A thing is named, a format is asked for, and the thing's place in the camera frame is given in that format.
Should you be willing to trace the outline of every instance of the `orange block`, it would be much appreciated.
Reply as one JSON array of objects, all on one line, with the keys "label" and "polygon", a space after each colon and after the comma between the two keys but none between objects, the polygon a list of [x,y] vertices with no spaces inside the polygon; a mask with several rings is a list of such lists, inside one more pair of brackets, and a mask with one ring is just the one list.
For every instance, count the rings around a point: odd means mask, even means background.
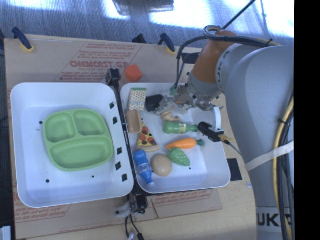
[{"label": "orange block", "polygon": [[131,83],[139,81],[143,75],[137,65],[130,65],[125,70],[125,76]]}]

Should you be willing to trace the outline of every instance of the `toy bottle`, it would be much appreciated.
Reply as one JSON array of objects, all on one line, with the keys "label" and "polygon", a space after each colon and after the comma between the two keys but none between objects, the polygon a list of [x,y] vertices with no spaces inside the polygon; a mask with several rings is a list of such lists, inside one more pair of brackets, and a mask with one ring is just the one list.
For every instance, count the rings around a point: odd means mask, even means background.
[{"label": "toy bottle", "polygon": [[146,152],[144,150],[136,151],[133,154],[133,159],[141,177],[146,181],[148,186],[154,185],[155,183],[152,181],[152,168],[147,159]]},{"label": "toy bottle", "polygon": [[166,134],[186,134],[187,132],[197,132],[198,126],[196,124],[190,125],[184,122],[167,121],[163,125],[163,131]]}]

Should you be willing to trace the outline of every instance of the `orange carrot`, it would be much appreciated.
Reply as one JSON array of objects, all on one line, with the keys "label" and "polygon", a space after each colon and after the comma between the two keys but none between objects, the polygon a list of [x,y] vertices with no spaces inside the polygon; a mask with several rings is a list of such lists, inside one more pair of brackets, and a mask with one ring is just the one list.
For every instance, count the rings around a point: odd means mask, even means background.
[{"label": "orange carrot", "polygon": [[203,146],[204,142],[202,139],[195,140],[194,138],[184,138],[181,140],[177,140],[171,144],[166,145],[167,149],[179,148],[179,149],[192,149],[196,145]]}]

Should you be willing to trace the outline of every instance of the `bottle label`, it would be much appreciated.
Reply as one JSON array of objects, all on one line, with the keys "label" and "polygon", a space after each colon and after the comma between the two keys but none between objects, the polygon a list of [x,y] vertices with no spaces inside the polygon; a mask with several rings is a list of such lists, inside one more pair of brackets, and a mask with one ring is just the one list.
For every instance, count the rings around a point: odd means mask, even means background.
[{"label": "bottle label", "polygon": [[187,125],[185,123],[180,123],[180,133],[185,134],[187,132]]},{"label": "bottle label", "polygon": [[138,171],[140,174],[152,170],[150,163],[142,163],[138,165]]}]

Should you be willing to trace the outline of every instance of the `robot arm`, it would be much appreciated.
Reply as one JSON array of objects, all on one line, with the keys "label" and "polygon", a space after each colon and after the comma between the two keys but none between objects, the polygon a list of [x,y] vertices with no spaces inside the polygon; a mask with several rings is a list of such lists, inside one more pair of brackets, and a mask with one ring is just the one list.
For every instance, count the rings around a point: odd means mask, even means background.
[{"label": "robot arm", "polygon": [[[216,34],[235,36],[224,30]],[[185,88],[194,101],[193,106],[202,110],[212,109],[214,99],[225,95],[240,153],[245,164],[253,164],[248,173],[255,197],[257,239],[294,239],[294,153],[274,151],[294,140],[293,48],[209,40]],[[255,164],[257,158],[270,152],[272,157],[279,157]],[[289,159],[286,173],[279,164],[284,159]],[[279,185],[288,191],[279,191]]]}]

